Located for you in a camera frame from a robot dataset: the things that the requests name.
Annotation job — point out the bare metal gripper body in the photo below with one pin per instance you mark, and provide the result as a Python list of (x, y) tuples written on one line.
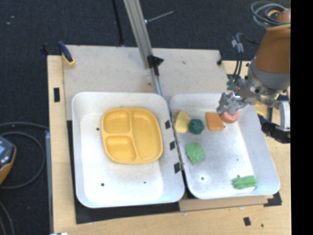
[(254, 94)]

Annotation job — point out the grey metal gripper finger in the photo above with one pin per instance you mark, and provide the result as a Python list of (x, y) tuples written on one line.
[(235, 108), (223, 104)]

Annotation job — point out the pink round toy food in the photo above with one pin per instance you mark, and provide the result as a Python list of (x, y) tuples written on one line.
[(230, 118)]

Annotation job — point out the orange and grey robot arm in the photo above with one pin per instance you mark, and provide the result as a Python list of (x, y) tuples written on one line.
[(274, 55)]

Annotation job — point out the orange toy biscuit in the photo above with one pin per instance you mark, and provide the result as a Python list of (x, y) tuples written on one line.
[(214, 122)]

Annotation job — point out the dark green toy broccoli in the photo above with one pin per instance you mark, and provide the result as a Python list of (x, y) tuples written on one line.
[(196, 126)]

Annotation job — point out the yellow toy wedge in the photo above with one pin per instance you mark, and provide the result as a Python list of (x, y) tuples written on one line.
[(182, 124)]

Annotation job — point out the white plastic tray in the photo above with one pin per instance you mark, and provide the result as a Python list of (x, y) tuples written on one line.
[(225, 155), (127, 180)]

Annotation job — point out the green toy lettuce leaf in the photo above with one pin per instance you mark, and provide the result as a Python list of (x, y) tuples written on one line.
[(194, 153)]

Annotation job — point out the green toy asparagus bundle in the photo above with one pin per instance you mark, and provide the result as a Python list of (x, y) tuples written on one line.
[(244, 182)]

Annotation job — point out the yellow divided plate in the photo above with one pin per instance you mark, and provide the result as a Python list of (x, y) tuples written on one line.
[(146, 133)]

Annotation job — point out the pale flat board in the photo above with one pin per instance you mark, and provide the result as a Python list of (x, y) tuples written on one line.
[(110, 70)]

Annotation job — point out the black cylinder on white bracket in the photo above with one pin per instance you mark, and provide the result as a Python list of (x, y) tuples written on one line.
[(276, 131)]

